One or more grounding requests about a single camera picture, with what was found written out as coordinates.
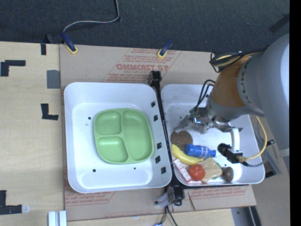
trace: green plate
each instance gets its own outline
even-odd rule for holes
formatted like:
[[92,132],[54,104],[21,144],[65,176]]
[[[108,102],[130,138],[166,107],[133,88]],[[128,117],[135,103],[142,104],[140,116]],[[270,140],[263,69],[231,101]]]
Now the green plate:
[[108,163],[147,160],[154,153],[149,120],[136,109],[110,109],[94,118],[94,138],[99,156]]

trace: blue clamp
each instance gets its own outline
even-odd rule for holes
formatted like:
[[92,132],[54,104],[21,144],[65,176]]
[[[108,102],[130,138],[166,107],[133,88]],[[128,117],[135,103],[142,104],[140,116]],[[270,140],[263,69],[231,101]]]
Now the blue clamp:
[[160,49],[157,53],[158,58],[163,59],[166,55],[168,49],[170,49],[173,45],[172,40],[167,41],[162,49]]
[[74,43],[70,39],[70,37],[67,34],[64,34],[64,32],[60,33],[61,38],[64,40],[65,44],[67,45],[66,48],[75,55],[78,52],[78,49],[74,46]]

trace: wooden surface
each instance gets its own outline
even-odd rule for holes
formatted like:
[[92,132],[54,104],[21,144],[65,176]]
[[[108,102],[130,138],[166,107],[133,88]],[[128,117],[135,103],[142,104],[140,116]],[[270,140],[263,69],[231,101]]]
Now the wooden surface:
[[[11,66],[0,77],[0,190],[7,190],[7,205],[29,205],[30,211],[0,215],[0,225],[47,225],[47,212],[64,210],[61,127],[61,91],[47,89],[47,70],[59,70],[59,46],[0,42],[0,61],[26,60],[25,67]],[[49,104],[57,121],[43,120],[40,104]],[[230,209],[173,214],[178,225],[233,226]],[[78,222],[77,225],[146,225],[162,215],[109,218]],[[168,216],[165,226],[172,225]]]

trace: white cable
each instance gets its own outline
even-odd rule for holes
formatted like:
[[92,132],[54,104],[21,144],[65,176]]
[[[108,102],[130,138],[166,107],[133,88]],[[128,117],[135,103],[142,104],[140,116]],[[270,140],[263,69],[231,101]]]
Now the white cable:
[[101,22],[101,21],[76,21],[72,24],[69,24],[68,26],[66,26],[63,30],[63,32],[65,33],[65,31],[70,28],[71,26],[75,25],[75,24],[80,24],[80,23],[94,23],[94,24],[109,24],[109,23],[113,23],[115,21],[117,21],[119,19],[119,6],[118,6],[118,0],[115,0],[116,1],[116,9],[117,9],[117,17],[113,20],[110,20],[110,21],[104,21],[104,22]]

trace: white tray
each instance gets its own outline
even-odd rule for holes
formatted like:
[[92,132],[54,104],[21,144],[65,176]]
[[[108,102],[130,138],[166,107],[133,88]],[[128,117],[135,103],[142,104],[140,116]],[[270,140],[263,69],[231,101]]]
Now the white tray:
[[[76,82],[64,91],[64,107],[68,180],[75,191],[93,193],[154,188],[170,182],[172,172],[162,121],[156,93],[150,86]],[[100,111],[116,108],[137,109],[149,119],[154,154],[146,161],[109,164],[97,154],[93,118]]]
[[[165,112],[165,120],[167,133],[170,141],[171,134],[174,132],[181,120],[189,115],[189,110],[192,109],[198,101],[201,92],[201,85],[181,85],[169,84],[164,86],[161,91],[163,101],[163,108]],[[206,98],[199,107],[205,107]],[[243,127],[240,135],[240,150],[244,156],[253,156],[259,152],[256,138],[251,125],[250,117],[248,115],[240,116],[238,119],[230,123],[233,127]],[[221,166],[231,166],[234,170],[234,178],[232,183],[227,183],[222,177],[211,179],[206,184],[200,182],[187,183],[179,170],[175,169],[175,174],[179,181],[187,186],[212,186],[212,185],[226,185],[226,184],[257,184],[260,183],[265,176],[264,166],[246,167],[240,163],[232,164],[223,155],[217,151],[217,146],[220,143],[231,145],[230,133],[220,132],[218,129],[209,129],[206,134],[200,134],[194,129],[187,130],[193,139],[195,145],[206,145],[212,150],[216,150],[216,157],[214,160]],[[261,162],[261,157],[257,157],[250,161],[250,164],[258,164]]]

